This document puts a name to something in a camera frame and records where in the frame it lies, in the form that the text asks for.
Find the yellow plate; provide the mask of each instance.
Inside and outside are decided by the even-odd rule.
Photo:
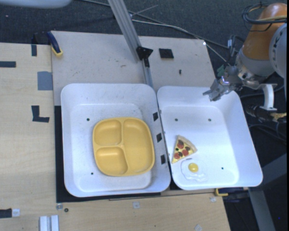
[[[98,168],[110,176],[139,175],[155,161],[148,125],[134,117],[117,117],[98,122],[92,134]]]

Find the toy pizza slice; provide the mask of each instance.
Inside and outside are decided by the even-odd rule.
[[[194,154],[197,148],[187,138],[178,135],[177,141],[173,151],[172,164],[180,161],[181,159]]]

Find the wooden surface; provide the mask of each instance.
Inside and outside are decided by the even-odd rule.
[[[63,203],[56,209],[53,92],[38,90],[37,72],[52,71],[51,49],[0,43],[0,209],[20,217],[0,219],[0,230],[38,230],[40,216],[59,215],[61,231],[195,230],[230,231],[223,200],[212,193]],[[49,123],[32,121],[32,105]],[[138,202],[140,208],[133,208]]]

